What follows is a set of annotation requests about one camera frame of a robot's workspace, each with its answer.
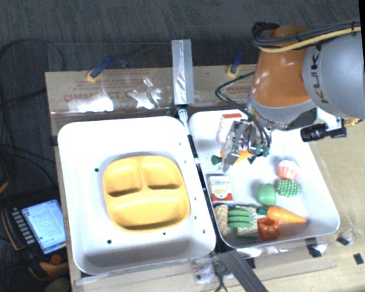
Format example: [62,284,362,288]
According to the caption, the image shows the green pea pods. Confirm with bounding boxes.
[225,207,254,230]

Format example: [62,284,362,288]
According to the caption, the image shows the white carton with orange top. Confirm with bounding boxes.
[214,112,245,144]

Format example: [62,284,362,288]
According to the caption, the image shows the beige waffle biscuit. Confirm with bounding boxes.
[214,203,231,239]

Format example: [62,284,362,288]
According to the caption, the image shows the green grapes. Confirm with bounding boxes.
[274,177,302,199]

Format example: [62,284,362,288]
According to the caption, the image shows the orange carrot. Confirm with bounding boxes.
[210,147,254,167]
[256,202,308,229]

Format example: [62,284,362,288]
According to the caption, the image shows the white and red carton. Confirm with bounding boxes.
[208,173,235,208]

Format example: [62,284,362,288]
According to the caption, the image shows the white plastic tray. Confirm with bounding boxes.
[187,98,342,254]
[55,109,219,278]

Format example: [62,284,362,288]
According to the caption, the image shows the pink cupcake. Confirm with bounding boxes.
[276,158,300,182]

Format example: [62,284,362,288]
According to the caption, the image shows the brown cardboard board, red print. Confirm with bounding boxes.
[44,41,365,292]

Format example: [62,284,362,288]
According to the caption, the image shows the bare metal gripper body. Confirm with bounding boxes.
[222,116,273,158]

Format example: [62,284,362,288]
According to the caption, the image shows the thin black and white rod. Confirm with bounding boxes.
[177,105,220,255]

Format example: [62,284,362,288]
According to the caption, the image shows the green and white packet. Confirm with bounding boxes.
[232,203,261,242]

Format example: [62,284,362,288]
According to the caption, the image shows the black cylinder on white bracket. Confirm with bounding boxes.
[297,105,350,144]

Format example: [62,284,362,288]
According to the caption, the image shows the yellow divided plate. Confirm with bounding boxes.
[100,151,193,236]

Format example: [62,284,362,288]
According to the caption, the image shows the red bell pepper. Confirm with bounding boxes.
[256,216,282,243]

